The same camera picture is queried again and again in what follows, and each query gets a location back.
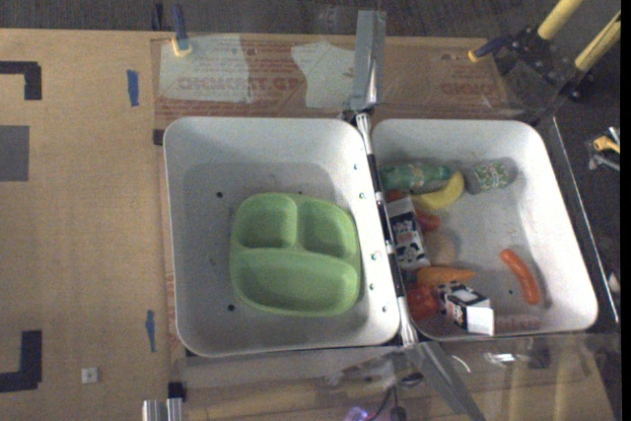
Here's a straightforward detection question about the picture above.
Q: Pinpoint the red toy tomato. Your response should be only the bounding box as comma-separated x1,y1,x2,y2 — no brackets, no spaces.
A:
406,284,440,322

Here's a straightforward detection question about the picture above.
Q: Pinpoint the orange carrot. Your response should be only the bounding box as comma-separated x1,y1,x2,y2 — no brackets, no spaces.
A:
416,264,478,288

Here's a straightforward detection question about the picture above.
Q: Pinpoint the green and grey can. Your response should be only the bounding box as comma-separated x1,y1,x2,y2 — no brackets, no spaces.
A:
463,159,519,196

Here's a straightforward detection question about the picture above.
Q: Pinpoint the tall white cow print carton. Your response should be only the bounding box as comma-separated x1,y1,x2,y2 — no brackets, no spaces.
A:
386,196,432,272

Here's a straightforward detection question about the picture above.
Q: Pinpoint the beige round bread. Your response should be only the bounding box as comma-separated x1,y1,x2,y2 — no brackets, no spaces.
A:
424,229,459,267

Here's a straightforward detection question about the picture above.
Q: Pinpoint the orange sausage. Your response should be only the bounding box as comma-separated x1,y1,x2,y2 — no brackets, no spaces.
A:
499,247,542,306

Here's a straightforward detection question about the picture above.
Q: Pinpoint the yellow banana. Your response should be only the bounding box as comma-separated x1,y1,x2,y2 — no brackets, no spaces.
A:
409,171,466,212

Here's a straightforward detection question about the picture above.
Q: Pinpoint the green plastic bottle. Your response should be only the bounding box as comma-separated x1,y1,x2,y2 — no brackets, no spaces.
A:
378,162,453,193

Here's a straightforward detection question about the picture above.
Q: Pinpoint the green divided plate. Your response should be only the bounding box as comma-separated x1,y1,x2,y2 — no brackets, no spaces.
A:
229,191,362,317

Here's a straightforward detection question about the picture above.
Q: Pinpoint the white plastic tray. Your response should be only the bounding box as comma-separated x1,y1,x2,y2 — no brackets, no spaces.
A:
162,115,401,359
370,117,600,342

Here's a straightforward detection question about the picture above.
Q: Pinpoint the small white cow print carton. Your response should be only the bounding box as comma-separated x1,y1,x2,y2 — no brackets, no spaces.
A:
437,281,496,337

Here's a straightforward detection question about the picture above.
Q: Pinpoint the brown cardboard board red print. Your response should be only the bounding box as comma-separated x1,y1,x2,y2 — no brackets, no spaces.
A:
150,33,612,405

